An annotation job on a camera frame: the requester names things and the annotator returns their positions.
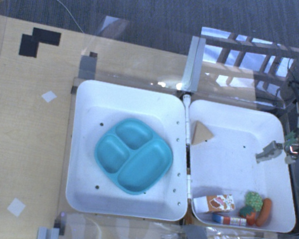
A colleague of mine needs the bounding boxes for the orange carrot with green top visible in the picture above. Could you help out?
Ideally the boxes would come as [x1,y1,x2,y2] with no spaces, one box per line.
[237,204,259,227]

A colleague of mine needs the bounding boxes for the thin black and white rod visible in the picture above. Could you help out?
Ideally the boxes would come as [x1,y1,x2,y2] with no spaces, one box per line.
[167,93,207,200]

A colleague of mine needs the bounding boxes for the tan triangular bread slice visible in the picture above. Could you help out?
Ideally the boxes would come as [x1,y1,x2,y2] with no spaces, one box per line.
[190,120,217,149]

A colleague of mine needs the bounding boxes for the orange sausage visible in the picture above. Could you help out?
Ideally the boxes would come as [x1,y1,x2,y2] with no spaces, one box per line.
[254,197,273,229]

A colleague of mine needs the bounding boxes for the green grapes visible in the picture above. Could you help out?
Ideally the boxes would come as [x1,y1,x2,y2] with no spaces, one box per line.
[242,190,266,213]

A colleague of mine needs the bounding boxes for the blue divided plate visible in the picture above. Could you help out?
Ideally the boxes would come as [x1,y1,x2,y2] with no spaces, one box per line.
[88,112,180,201]

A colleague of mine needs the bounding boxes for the white plastic tray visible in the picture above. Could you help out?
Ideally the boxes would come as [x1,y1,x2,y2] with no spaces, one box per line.
[171,97,299,239]
[58,77,206,229]

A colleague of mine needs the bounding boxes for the blue white and red tube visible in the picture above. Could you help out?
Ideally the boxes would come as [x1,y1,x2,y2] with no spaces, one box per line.
[210,212,248,228]

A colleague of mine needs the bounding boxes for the white and orange carton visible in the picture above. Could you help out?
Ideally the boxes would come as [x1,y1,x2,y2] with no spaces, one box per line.
[191,189,238,219]

